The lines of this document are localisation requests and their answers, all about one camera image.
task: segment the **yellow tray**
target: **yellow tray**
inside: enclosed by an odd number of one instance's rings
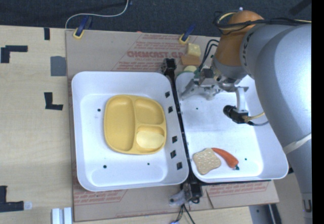
[[[106,143],[116,152],[156,153],[167,138],[164,110],[158,102],[146,97],[113,96],[106,103],[104,133]]]

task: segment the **orange carrot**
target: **orange carrot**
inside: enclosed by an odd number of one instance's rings
[[[238,168],[238,160],[236,159],[235,156],[233,156],[232,154],[230,154],[229,152],[222,150],[220,148],[212,148],[212,150],[219,154],[222,158],[225,159],[225,161],[227,162],[228,166],[231,168],[235,168],[236,170],[239,170]]]

